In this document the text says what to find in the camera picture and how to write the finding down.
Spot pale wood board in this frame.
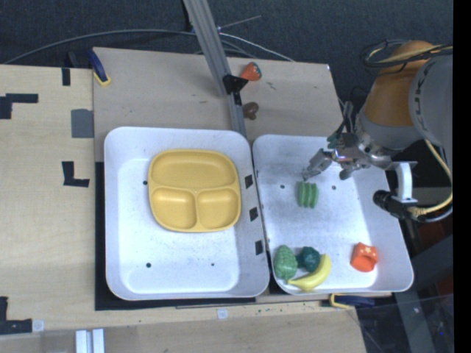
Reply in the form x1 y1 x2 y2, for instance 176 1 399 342
91 46 393 305

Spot black cylinder on white bracket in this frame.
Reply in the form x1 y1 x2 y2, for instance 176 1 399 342
372 160 421 221

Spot dark green toy broccoli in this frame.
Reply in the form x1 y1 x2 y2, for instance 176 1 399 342
295 246 322 273

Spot yellow banana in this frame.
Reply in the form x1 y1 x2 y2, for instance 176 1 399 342
287 253 333 293

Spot green toy grapes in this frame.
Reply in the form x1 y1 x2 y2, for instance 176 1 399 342
272 244 300 282

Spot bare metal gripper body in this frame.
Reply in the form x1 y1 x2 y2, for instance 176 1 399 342
331 132 392 171

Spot orange carton with star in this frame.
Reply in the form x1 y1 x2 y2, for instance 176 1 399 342
349 241 379 273

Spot light green ribbed toy vegetable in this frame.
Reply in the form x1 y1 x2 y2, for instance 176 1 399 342
297 180 320 210

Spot white plastic tray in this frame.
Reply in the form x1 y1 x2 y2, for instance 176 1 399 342
103 125 271 302
252 134 415 296

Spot yellow divided plate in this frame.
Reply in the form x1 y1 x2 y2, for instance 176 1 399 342
147 149 243 234

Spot brown toy food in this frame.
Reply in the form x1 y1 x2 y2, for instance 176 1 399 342
241 101 261 121

